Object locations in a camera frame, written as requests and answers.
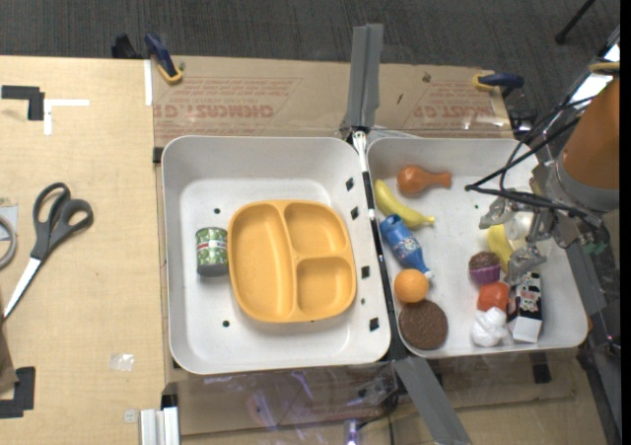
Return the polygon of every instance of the black scissor handle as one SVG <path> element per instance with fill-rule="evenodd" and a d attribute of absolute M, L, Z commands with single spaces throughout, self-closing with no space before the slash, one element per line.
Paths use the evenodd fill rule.
<path fill-rule="evenodd" d="M 59 197 L 57 197 L 54 203 L 52 203 L 52 206 L 50 206 L 50 211 L 48 212 L 48 217 L 46 218 L 46 220 L 40 221 L 39 214 L 41 212 L 41 207 L 43 206 L 46 199 L 50 196 L 50 194 L 57 189 L 61 189 L 61 194 L 59 194 Z M 68 185 L 64 184 L 63 182 L 51 184 L 39 193 L 39 196 L 35 200 L 35 205 L 33 207 L 33 222 L 35 224 L 35 246 L 31 251 L 32 258 L 44 260 L 48 255 L 50 234 L 56 222 L 59 220 L 59 217 L 61 216 L 61 210 L 64 203 L 66 203 L 66 201 L 68 201 L 69 199 L 70 189 L 68 188 Z"/>
<path fill-rule="evenodd" d="M 61 189 L 61 194 L 50 207 L 48 218 L 39 220 L 39 213 L 46 198 L 55 190 Z M 76 213 L 85 213 L 78 222 L 71 224 L 70 219 Z M 35 246 L 31 257 L 44 261 L 61 242 L 70 235 L 86 229 L 92 225 L 95 216 L 92 206 L 83 199 L 70 199 L 70 189 L 62 182 L 49 185 L 35 200 L 33 220 L 35 223 Z"/>
<path fill-rule="evenodd" d="M 70 224 L 70 219 L 76 213 L 85 213 L 86 216 L 80 221 L 75 222 L 74 224 Z M 83 199 L 70 199 L 69 201 L 67 201 L 61 209 L 61 217 L 59 218 L 59 222 L 57 222 L 57 225 L 53 228 L 50 235 L 50 241 L 48 242 L 48 253 L 51 253 L 55 247 L 57 247 L 61 242 L 66 240 L 72 234 L 78 233 L 79 231 L 92 226 L 94 220 L 95 214 L 92 211 L 92 206 L 90 206 L 90 203 L 88 201 L 84 201 Z"/>

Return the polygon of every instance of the scissor blade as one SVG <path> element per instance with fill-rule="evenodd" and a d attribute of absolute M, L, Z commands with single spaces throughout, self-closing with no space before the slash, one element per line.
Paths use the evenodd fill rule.
<path fill-rule="evenodd" d="M 20 301 L 20 298 L 22 298 L 24 291 L 27 290 L 27 287 L 29 287 L 29 284 L 33 280 L 33 277 L 37 273 L 37 270 L 39 269 L 40 264 L 41 264 L 41 260 L 37 260 L 35 258 L 29 259 L 29 263 L 27 264 L 27 269 L 25 269 L 24 273 L 22 273 L 22 276 L 20 277 L 20 280 L 18 281 L 18 285 L 16 286 L 16 290 L 13 291 L 13 295 L 11 296 L 9 303 L 7 303 L 7 308 L 4 309 L 5 319 L 9 317 L 9 314 L 18 304 L 18 301 Z"/>

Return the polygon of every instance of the blue clamp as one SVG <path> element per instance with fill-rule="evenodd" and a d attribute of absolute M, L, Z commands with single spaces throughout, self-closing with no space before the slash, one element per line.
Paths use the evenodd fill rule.
<path fill-rule="evenodd" d="M 492 73 L 490 75 L 473 75 L 473 87 L 478 91 L 491 92 L 494 87 L 504 87 L 502 97 L 506 98 L 514 89 L 524 86 L 524 77 L 512 73 Z"/>
<path fill-rule="evenodd" d="M 155 55 L 158 59 L 158 71 L 170 84 L 181 81 L 181 70 L 174 65 L 169 51 L 155 33 L 145 35 L 145 43 L 149 49 L 149 55 Z"/>

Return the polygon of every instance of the chocolate cookie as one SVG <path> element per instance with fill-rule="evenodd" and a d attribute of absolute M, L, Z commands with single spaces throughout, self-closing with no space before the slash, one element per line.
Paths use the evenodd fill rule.
<path fill-rule="evenodd" d="M 403 339 L 421 350 L 433 350 L 445 342 L 448 323 L 443 309 L 426 299 L 407 303 L 398 316 Z"/>

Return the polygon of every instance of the metal leg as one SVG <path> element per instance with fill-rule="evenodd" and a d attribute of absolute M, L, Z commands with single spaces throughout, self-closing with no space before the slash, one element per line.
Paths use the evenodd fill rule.
<path fill-rule="evenodd" d="M 583 15 L 590 9 L 590 7 L 594 4 L 594 2 L 595 2 L 595 0 L 587 0 L 585 2 L 585 4 L 576 13 L 576 15 L 567 24 L 567 26 L 565 28 L 563 28 L 563 31 L 561 33 L 559 33 L 556 37 L 554 37 L 554 39 L 556 40 L 557 43 L 565 42 L 565 37 L 567 36 L 567 33 L 569 33 L 572 30 L 572 28 L 574 28 L 576 23 L 579 22 L 581 17 L 583 17 Z"/>
<path fill-rule="evenodd" d="M 427 360 L 422 357 L 408 357 L 394 361 L 394 369 L 425 421 L 434 442 L 442 445 L 470 445 L 471 439 Z"/>

